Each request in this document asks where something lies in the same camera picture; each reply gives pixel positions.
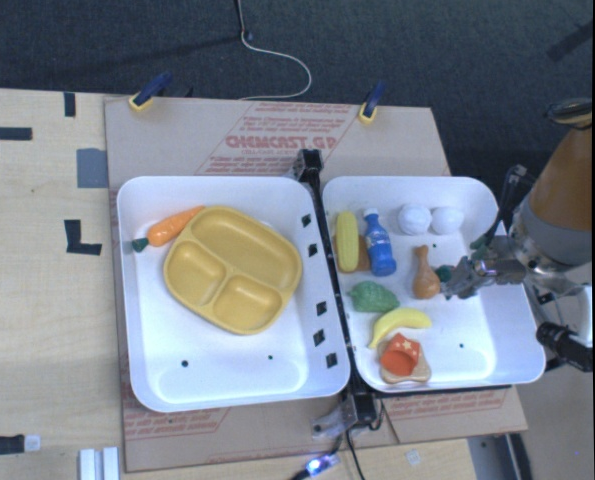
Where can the black cylinder on white bracket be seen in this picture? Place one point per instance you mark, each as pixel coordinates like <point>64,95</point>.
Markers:
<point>564,343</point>

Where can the yellow corn cob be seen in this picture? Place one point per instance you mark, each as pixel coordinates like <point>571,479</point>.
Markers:
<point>347,240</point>

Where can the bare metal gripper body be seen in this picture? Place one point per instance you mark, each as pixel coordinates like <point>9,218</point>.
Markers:
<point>507,270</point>

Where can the brown chicken drumstick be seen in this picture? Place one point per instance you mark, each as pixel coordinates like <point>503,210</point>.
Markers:
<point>425,280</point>

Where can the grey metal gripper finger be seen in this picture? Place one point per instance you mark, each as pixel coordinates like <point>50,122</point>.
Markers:
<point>464,267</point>
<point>454,288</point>

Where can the blue bottle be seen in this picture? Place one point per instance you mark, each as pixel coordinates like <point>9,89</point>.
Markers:
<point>379,248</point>

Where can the yellow divided plate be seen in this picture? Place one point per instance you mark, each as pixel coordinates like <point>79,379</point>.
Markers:
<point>237,268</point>

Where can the red cup with yellow stars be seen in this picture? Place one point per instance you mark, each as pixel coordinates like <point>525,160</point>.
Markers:
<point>399,355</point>

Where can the white ball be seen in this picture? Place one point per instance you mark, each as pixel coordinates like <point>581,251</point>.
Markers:
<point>414,219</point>
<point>448,220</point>

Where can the thin black rod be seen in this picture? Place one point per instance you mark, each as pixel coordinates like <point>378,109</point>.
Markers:
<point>333,268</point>

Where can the tan bread slice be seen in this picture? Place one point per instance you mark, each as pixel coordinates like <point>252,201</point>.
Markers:
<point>417,374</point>

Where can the white plastic tray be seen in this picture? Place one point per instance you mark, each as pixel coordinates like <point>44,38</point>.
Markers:
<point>227,368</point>
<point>482,333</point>

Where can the brown cardboard board red print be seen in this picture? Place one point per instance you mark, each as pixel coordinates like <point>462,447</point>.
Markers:
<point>217,138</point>

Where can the yellow banana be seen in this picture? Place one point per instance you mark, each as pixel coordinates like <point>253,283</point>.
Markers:
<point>402,319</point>

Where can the orange carrot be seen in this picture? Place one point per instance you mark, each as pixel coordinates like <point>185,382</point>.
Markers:
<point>169,228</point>

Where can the green lettuce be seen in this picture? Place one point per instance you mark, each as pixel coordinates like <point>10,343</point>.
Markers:
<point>374,297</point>

